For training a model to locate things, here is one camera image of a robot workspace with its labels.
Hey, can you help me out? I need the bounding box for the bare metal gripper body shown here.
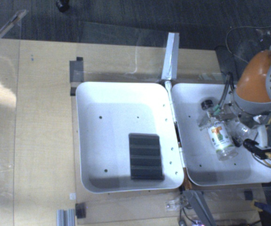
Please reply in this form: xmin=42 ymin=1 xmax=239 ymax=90
xmin=216 ymin=102 xmax=242 ymax=123

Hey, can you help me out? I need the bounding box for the crumpled clear plastic bottle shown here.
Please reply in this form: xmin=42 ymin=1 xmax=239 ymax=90
xmin=227 ymin=120 xmax=253 ymax=141

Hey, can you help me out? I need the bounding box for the clear bottle with orange label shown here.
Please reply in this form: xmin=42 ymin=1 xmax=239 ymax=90
xmin=200 ymin=98 xmax=239 ymax=161

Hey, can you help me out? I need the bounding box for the white plastic tray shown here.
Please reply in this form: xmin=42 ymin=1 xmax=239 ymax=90
xmin=75 ymin=81 xmax=185 ymax=194
xmin=171 ymin=82 xmax=271 ymax=187

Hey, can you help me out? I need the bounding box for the thin black and white rod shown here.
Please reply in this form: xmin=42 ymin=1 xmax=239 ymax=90
xmin=165 ymin=80 xmax=188 ymax=174

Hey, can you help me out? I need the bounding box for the dark grey ribbed block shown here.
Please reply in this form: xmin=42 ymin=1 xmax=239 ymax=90
xmin=128 ymin=133 xmax=164 ymax=181

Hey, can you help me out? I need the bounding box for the black cylinder on white bracket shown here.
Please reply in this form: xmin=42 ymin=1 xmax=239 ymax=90
xmin=243 ymin=124 xmax=271 ymax=160

